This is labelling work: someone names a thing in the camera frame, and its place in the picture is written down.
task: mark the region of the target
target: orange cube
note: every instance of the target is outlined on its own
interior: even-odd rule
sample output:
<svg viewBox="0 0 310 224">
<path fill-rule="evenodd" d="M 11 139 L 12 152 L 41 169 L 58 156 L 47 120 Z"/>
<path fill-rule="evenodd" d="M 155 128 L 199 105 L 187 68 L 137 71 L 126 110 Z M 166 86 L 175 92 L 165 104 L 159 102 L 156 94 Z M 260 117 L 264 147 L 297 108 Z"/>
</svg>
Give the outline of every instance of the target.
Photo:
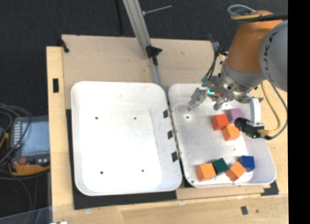
<svg viewBox="0 0 310 224">
<path fill-rule="evenodd" d="M 247 170 L 241 165 L 239 161 L 233 164 L 225 174 L 230 178 L 231 181 L 235 182 L 238 178 L 240 178 Z"/>
<path fill-rule="evenodd" d="M 226 114 L 219 114 L 212 117 L 211 124 L 214 130 L 222 130 L 225 126 L 229 125 L 229 121 Z"/>
<path fill-rule="evenodd" d="M 234 125 L 227 125 L 222 129 L 225 141 L 232 141 L 237 139 L 240 136 L 239 129 Z"/>
<path fill-rule="evenodd" d="M 206 181 L 214 178 L 217 174 L 212 163 L 201 164 L 196 168 L 196 174 L 199 181 Z"/>
</svg>

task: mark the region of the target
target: green cube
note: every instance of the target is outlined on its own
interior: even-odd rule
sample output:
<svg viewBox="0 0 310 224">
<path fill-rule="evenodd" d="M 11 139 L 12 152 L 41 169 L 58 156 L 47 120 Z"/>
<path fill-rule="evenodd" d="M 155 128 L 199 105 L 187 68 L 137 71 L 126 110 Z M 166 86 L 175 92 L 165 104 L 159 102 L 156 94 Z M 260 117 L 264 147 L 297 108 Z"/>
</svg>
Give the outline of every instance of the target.
<svg viewBox="0 0 310 224">
<path fill-rule="evenodd" d="M 229 169 L 223 158 L 213 161 L 212 165 L 214 167 L 216 174 L 227 171 Z"/>
</svg>

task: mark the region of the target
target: purple cube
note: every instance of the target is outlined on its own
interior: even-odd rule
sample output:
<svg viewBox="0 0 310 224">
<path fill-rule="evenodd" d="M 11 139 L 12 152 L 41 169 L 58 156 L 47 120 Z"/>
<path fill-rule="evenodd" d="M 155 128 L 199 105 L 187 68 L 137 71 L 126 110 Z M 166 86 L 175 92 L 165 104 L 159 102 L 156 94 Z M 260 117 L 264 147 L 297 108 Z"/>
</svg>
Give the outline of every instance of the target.
<svg viewBox="0 0 310 224">
<path fill-rule="evenodd" d="M 255 169 L 255 162 L 253 156 L 242 155 L 238 161 L 247 170 L 247 172 L 253 171 Z"/>
<path fill-rule="evenodd" d="M 226 113 L 226 116 L 228 118 L 229 123 L 234 124 L 234 121 L 237 118 L 242 118 L 243 114 L 241 112 L 240 108 L 233 108 L 233 109 L 229 109 Z"/>
</svg>

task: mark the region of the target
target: metal pole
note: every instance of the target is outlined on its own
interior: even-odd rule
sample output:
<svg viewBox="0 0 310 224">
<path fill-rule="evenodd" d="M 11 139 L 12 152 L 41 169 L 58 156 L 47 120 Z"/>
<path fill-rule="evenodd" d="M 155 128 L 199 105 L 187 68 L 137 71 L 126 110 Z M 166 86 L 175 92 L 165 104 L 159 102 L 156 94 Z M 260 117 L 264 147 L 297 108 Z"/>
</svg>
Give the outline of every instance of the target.
<svg viewBox="0 0 310 224">
<path fill-rule="evenodd" d="M 145 24 L 143 12 L 141 10 L 139 0 L 123 0 L 123 2 L 126 8 L 132 29 L 138 40 L 139 46 L 141 47 L 144 56 L 148 57 L 146 47 L 151 46 L 151 40 L 150 40 L 149 32 Z M 150 60 L 150 66 L 151 66 L 154 82 L 162 86 L 157 65 L 155 65 L 154 62 Z"/>
</svg>

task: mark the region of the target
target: aluminum rod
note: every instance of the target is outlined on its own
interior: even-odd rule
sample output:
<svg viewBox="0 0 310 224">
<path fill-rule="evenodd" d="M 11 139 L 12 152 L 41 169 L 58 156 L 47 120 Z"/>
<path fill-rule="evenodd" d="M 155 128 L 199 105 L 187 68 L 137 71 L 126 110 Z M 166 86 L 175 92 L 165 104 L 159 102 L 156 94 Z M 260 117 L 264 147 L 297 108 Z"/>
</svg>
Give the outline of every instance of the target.
<svg viewBox="0 0 310 224">
<path fill-rule="evenodd" d="M 148 57 L 146 47 L 151 44 L 149 32 L 147 30 L 142 9 L 139 4 L 139 0 L 123 0 L 132 29 L 138 40 L 139 46 L 141 47 L 144 56 Z M 153 60 L 150 60 L 151 71 L 153 74 L 154 82 L 160 86 L 161 79 L 158 72 L 157 65 L 154 65 Z"/>
<path fill-rule="evenodd" d="M 145 15 L 147 15 L 149 13 L 154 13 L 154 12 L 162 11 L 162 10 L 165 10 L 165 9 L 171 8 L 171 7 L 172 7 L 172 5 L 168 5 L 168 6 L 160 7 L 160 8 L 157 8 L 157 9 L 154 9 L 154 10 L 150 10 L 150 11 L 146 11 L 146 12 L 142 11 L 142 14 L 143 14 L 143 16 L 145 16 Z"/>
</svg>

